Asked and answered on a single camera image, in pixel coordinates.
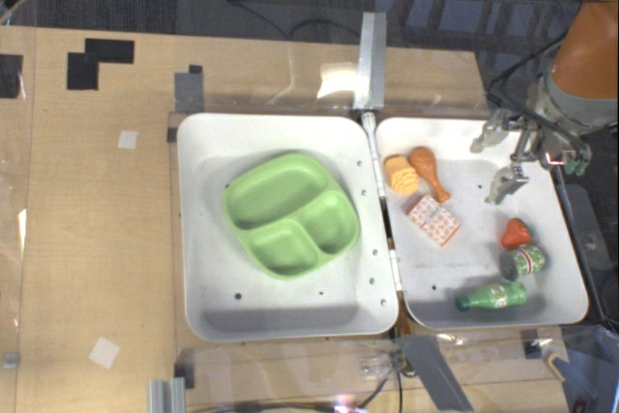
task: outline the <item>red strawberry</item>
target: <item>red strawberry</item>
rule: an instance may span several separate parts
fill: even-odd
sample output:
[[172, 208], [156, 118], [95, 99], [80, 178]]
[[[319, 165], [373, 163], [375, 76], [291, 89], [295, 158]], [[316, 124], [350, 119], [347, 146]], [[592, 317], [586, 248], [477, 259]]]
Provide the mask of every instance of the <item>red strawberry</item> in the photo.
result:
[[527, 243], [531, 243], [531, 231], [528, 226], [520, 219], [509, 219], [505, 234], [501, 238], [501, 245], [504, 248], [513, 248]]

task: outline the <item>transparent acrylic sheet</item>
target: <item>transparent acrylic sheet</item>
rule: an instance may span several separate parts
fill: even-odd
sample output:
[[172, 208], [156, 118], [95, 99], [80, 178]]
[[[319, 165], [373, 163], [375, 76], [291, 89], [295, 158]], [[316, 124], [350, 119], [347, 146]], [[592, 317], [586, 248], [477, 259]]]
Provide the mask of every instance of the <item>transparent acrylic sheet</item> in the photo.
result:
[[[406, 339], [426, 339], [423, 333]], [[616, 408], [619, 339], [603, 326], [466, 331], [425, 342], [438, 348], [473, 411]], [[396, 412], [398, 375], [403, 411], [437, 411], [432, 397], [447, 383], [414, 369], [402, 341], [388, 338], [213, 345], [185, 350], [177, 362], [192, 413], [337, 406]]]
[[36, 0], [3, 9], [0, 25], [0, 410], [15, 409], [19, 311], [35, 89]]
[[[267, 15], [259, 6], [256, 9]], [[289, 9], [292, 19], [303, 19], [302, 8]], [[346, 115], [361, 85], [363, 13], [347, 19], [336, 17], [335, 27], [312, 25], [311, 20], [309, 17], [307, 25], [303, 21], [296, 25], [303, 25], [313, 33], [310, 39], [322, 43], [302, 42], [303, 37], [280, 42], [220, 38], [219, 32], [213, 38], [179, 38], [176, 72], [186, 74], [190, 65], [202, 67], [207, 111]], [[384, 111], [485, 118], [484, 87], [474, 47], [461, 46], [456, 51], [446, 45], [431, 49], [412, 46], [395, 35], [399, 30], [392, 25], [397, 22], [387, 13]], [[295, 24], [288, 20], [282, 26], [294, 30]], [[349, 35], [344, 43], [339, 42], [342, 32]]]

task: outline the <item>toy bottle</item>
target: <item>toy bottle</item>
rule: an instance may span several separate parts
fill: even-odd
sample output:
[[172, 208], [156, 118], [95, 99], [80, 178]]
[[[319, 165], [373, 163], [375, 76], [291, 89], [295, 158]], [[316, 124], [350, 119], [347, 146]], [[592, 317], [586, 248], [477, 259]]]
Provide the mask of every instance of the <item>toy bottle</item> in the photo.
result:
[[480, 287], [473, 294], [458, 296], [456, 307], [460, 311], [472, 308], [498, 310], [505, 307], [524, 305], [527, 300], [526, 288], [519, 281], [502, 284], [489, 284]]

